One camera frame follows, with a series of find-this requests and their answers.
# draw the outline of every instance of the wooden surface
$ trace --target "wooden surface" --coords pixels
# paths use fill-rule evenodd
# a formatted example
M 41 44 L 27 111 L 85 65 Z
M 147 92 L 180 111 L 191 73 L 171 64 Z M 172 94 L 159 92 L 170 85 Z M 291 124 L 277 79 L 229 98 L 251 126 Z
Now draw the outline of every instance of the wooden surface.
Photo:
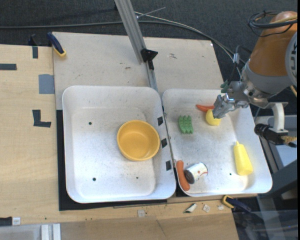
M 53 33 L 66 57 L 53 56 L 56 108 L 73 85 L 148 87 L 146 65 L 139 64 L 128 36 Z M 221 71 L 209 40 L 144 38 L 153 59 L 158 92 L 167 89 L 219 89 Z
M 39 47 L 38 59 L 33 59 L 29 46 L 0 45 L 0 63 L 17 66 L 16 71 L 0 70 L 0 218 L 20 217 L 23 225 L 85 222 L 138 218 L 142 209 L 146 217 L 162 220 L 164 232 L 170 227 L 168 219 L 220 215 L 235 234 L 231 209 L 220 210 L 220 200 L 205 198 L 172 197 L 162 205 L 59 211 L 55 96 L 39 94 L 38 89 L 39 75 L 54 75 L 52 49 Z M 41 120 L 50 121 L 50 128 L 33 126 L 33 109 L 41 110 Z M 197 209 L 183 213 L 193 203 Z M 205 204 L 208 213 L 202 210 Z
M 67 240 L 238 240 L 231 214 L 157 219 L 108 219 L 61 225 L 61 238 Z

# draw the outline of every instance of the green toy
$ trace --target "green toy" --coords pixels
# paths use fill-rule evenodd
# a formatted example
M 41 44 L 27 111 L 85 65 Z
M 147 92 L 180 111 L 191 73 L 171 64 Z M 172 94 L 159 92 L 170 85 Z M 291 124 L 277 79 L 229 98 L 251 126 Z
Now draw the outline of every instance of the green toy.
M 188 116 L 179 116 L 179 127 L 183 134 L 192 134 L 192 118 Z

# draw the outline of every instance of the white sink basin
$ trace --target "white sink basin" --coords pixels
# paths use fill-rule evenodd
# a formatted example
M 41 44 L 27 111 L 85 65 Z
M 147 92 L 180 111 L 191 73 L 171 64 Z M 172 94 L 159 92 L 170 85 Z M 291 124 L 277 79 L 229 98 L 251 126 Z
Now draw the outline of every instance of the white sink basin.
M 129 120 L 144 120 L 167 140 L 159 94 L 149 87 L 71 86 L 62 97 L 65 176 L 78 203 L 163 200 L 176 189 L 169 144 L 150 160 L 126 159 L 116 142 Z
M 184 167 L 203 162 L 208 175 L 190 185 L 189 196 L 260 194 L 272 188 L 271 173 L 259 137 L 254 133 L 254 120 L 249 108 L 229 112 L 219 126 L 205 120 L 206 113 L 196 104 L 213 105 L 219 90 L 169 89 L 163 94 L 164 112 L 170 136 L 173 158 L 182 160 Z M 182 134 L 179 116 L 192 118 L 193 134 Z M 237 174 L 233 147 L 238 141 L 246 148 L 253 173 Z

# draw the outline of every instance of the cable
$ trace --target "cable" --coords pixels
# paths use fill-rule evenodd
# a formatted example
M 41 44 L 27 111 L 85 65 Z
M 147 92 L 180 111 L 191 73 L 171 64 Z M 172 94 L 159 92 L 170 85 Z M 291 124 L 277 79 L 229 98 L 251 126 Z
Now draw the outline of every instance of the cable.
M 238 67 L 236 67 L 236 70 L 237 70 L 237 72 L 238 72 L 238 74 L 239 74 L 239 76 L 240 76 L 240 78 L 241 78 L 241 70 L 238 68 Z
M 150 11 L 150 12 L 146 12 L 146 13 L 144 13 L 144 14 L 138 15 L 138 16 L 136 17 L 136 19 L 140 19 L 140 18 L 143 17 L 143 16 L 147 16 L 147 15 L 149 15 L 149 14 L 156 13 L 157 11 L 160 11 L 160 10 L 163 10 L 163 9 L 165 9 L 165 7 L 162 7 L 162 8 L 156 9 L 156 10 L 152 10 L 152 11 Z
M 262 13 L 256 13 L 254 15 L 252 15 L 248 21 L 248 26 L 251 28 L 252 32 L 254 34 L 256 34 L 258 37 L 268 37 L 268 36 L 272 36 L 272 35 L 277 35 L 277 34 L 283 34 L 285 32 L 287 32 L 294 24 L 298 23 L 298 16 L 291 16 L 288 18 L 283 18 L 283 19 L 279 19 L 277 21 L 274 22 L 270 22 L 270 23 L 257 23 L 258 20 L 263 19 L 265 17 L 269 17 L 269 16 L 276 16 L 277 14 L 279 14 L 276 11 L 264 11 Z M 266 34 L 266 35 L 259 35 L 258 33 L 256 33 L 254 31 L 254 29 L 275 29 L 275 28 L 279 28 L 279 27 L 284 27 L 284 26 L 289 26 L 286 30 L 282 31 L 282 32 L 277 32 L 277 33 L 271 33 L 271 34 Z
M 279 28 L 279 27 L 284 27 L 284 26 L 288 26 L 288 25 L 293 25 L 293 24 L 297 24 L 297 19 L 294 19 L 292 21 L 281 21 L 281 20 L 278 20 L 276 22 L 272 22 L 272 23 L 257 23 L 257 21 L 259 19 L 263 19 L 265 17 L 269 17 L 269 16 L 276 16 L 277 14 L 279 14 L 277 11 L 264 11 L 262 13 L 256 13 L 254 15 L 252 15 L 249 19 L 249 22 L 248 22 L 248 26 L 251 27 L 251 28 L 255 28 L 255 29 L 275 29 L 275 28 Z
M 256 120 L 257 120 L 257 118 L 258 118 L 258 116 L 259 116 L 260 111 L 261 111 L 261 108 L 258 107 L 258 110 L 257 110 L 256 113 L 255 113 L 254 122 L 256 122 Z
M 185 24 L 181 24 L 181 23 L 177 23 L 177 22 L 173 22 L 173 21 L 169 21 L 169 20 L 167 20 L 167 19 L 161 19 L 161 18 L 158 18 L 158 19 L 160 19 L 160 20 L 162 20 L 162 22 L 161 21 L 152 21 L 152 20 L 140 20 L 140 21 L 138 21 L 139 23 L 142 23 L 142 24 L 159 24 L 159 25 L 170 25 L 170 26 L 175 26 L 175 27 L 179 27 L 179 28 L 183 28 L 183 29 L 187 29 L 187 30 L 190 30 L 190 31 L 193 31 L 193 32 L 195 32 L 195 33 L 198 33 L 198 34 L 200 34 L 200 35 L 202 35 L 202 36 L 204 36 L 205 38 L 207 38 L 207 39 L 210 39 L 211 41 L 213 41 L 215 44 L 217 44 L 221 49 L 223 49 L 224 50 L 224 52 L 232 59 L 232 57 L 233 57 L 233 52 L 229 49 L 229 48 L 227 48 L 226 46 L 224 46 L 223 44 L 221 44 L 219 41 L 217 41 L 217 40 L 215 40 L 214 38 L 212 38 L 212 37 L 210 37 L 209 35 L 207 35 L 207 34 L 204 34 L 203 32 L 201 32 L 201 31 L 199 31 L 199 30 L 197 30 L 197 29 L 195 29 L 195 28 L 193 28 L 193 27 L 190 27 L 190 26 L 187 26 L 187 25 L 185 25 Z M 105 26 L 105 25 L 120 25 L 120 24 L 123 24 L 123 22 L 121 22 L 121 21 L 111 21 L 111 22 L 94 22 L 94 23 L 83 23 L 83 24 L 67 24 L 67 25 L 28 25 L 28 26 L 0 26 L 0 30 L 2 29 L 2 30 L 19 30 L 19 29 L 48 29 L 48 28 L 77 28 L 77 27 L 92 27 L 92 26 Z
M 139 14 L 139 15 L 143 15 L 142 13 L 140 12 L 137 12 L 135 11 L 136 14 Z M 152 16 L 152 15 L 146 15 L 147 17 L 150 17 L 150 18 L 154 18 L 154 19 L 158 19 L 158 20 L 162 20 L 164 22 L 167 22 L 167 23 L 170 23 L 174 26 L 179 26 L 179 27 L 182 27 L 182 28 L 186 28 L 186 29 L 189 29 L 193 32 L 196 32 L 208 39 L 210 39 L 211 41 L 213 41 L 215 44 L 217 44 L 221 49 L 223 49 L 225 51 L 225 53 L 232 59 L 234 53 L 229 49 L 227 48 L 226 46 L 224 46 L 223 44 L 221 44 L 219 41 L 215 40 L 214 38 L 212 38 L 211 36 L 207 35 L 207 34 L 204 34 L 203 32 L 197 30 L 196 28 L 193 28 L 191 26 L 188 26 L 188 25 L 185 25 L 185 24 L 182 24 L 182 23 L 179 23 L 179 22 L 176 22 L 176 21 L 172 21 L 172 20 L 169 20 L 169 19 L 165 19 L 165 18 L 160 18 L 160 17 L 156 17 L 156 16 Z
M 241 45 L 236 46 L 235 54 L 234 54 L 234 56 L 233 56 L 234 67 L 233 67 L 232 73 L 231 73 L 231 75 L 230 75 L 230 77 L 229 77 L 229 79 L 228 79 L 228 82 L 231 82 L 231 81 L 233 80 L 235 71 L 238 71 L 239 76 L 241 77 L 241 71 L 240 71 L 239 68 L 238 68 L 239 62 L 240 62 L 239 49 L 243 49 L 243 50 L 245 50 L 246 52 L 248 52 L 249 54 L 252 53 L 251 50 L 245 48 L 244 46 L 241 46 Z

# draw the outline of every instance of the gray carpet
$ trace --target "gray carpet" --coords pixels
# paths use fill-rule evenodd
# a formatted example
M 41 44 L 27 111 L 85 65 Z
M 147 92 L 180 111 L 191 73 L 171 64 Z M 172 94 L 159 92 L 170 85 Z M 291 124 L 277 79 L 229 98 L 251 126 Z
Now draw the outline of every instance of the gray carpet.
M 298 0 L 131 0 L 138 12 L 149 12 L 165 7 L 154 16 L 170 19 L 194 27 L 235 51 L 241 45 L 253 49 L 258 37 L 247 26 L 248 18 L 264 10 L 298 11 Z M 0 0 L 1 26 L 65 25 L 120 21 L 113 0 Z M 142 23 L 143 36 L 208 39 L 197 33 L 169 25 Z M 0 44 L 27 45 L 28 38 L 36 34 L 37 42 L 47 44 L 49 31 L 125 35 L 123 25 L 86 27 L 52 27 L 26 29 L 0 29 Z M 217 45 L 214 46 L 221 73 L 229 78 L 233 69 L 231 58 Z M 241 53 L 246 60 L 248 54 Z M 297 100 L 287 88 L 274 97 L 274 101 L 288 101 L 287 115 L 297 113 Z M 261 110 L 259 115 L 271 115 Z

